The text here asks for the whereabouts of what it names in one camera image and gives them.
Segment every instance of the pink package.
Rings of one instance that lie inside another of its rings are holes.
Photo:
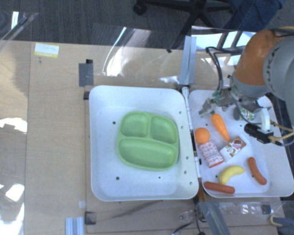
[[[209,168],[224,162],[223,157],[221,156],[216,145],[212,141],[201,144],[199,146],[199,150],[204,157],[204,160],[207,162]]]

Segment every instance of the yellow banana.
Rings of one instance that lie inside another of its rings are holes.
[[[245,172],[245,169],[243,169],[239,165],[233,165],[228,168],[226,168],[219,176],[220,184],[225,185],[227,181],[234,175],[242,174]]]

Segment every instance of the green bowl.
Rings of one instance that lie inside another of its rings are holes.
[[[178,159],[177,126],[169,118],[158,114],[129,112],[119,125],[117,153],[128,165],[149,170],[167,170]]]

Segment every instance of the sausage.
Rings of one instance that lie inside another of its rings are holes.
[[[232,186],[225,186],[213,182],[206,181],[204,182],[204,187],[209,190],[216,190],[216,191],[221,191],[229,194],[234,194],[235,193],[235,188]]]
[[[265,177],[262,176],[262,174],[259,172],[258,167],[256,166],[255,158],[250,157],[248,158],[248,164],[249,168],[254,176],[254,178],[262,185],[266,185],[268,182]]]

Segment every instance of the person's leg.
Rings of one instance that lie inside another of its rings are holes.
[[[270,22],[277,10],[282,8],[286,0],[238,0],[240,4],[233,11],[227,29],[260,31]]]

